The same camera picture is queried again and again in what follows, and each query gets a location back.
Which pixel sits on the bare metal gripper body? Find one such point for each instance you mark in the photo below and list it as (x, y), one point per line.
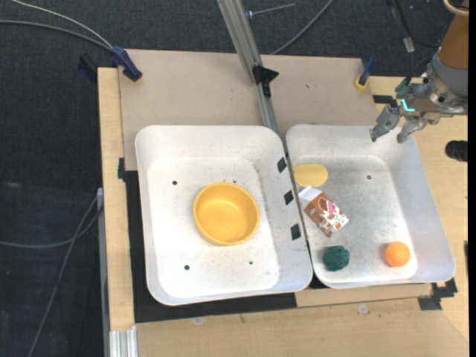
(427, 100)

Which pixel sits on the yellow round biscuit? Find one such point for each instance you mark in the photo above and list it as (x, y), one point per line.
(310, 175)

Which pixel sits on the brown cardboard board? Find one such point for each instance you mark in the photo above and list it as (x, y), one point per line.
(193, 91)

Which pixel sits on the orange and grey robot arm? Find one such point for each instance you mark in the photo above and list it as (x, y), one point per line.
(455, 39)

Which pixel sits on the yellow bowl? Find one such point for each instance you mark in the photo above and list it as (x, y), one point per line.
(226, 214)

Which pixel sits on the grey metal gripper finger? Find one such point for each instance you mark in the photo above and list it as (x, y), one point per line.
(386, 121)
(409, 126)

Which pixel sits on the orange ball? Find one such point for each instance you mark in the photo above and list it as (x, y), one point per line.
(397, 254)

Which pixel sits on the black cylinder on white bracket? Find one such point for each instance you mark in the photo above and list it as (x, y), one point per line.
(458, 150)

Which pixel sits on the white plastic tray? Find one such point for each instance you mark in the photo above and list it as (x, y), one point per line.
(372, 206)
(171, 218)

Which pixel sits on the green broccoli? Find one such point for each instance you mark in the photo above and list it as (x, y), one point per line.
(335, 259)

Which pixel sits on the brown and white carton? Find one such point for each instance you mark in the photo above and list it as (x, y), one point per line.
(325, 212)

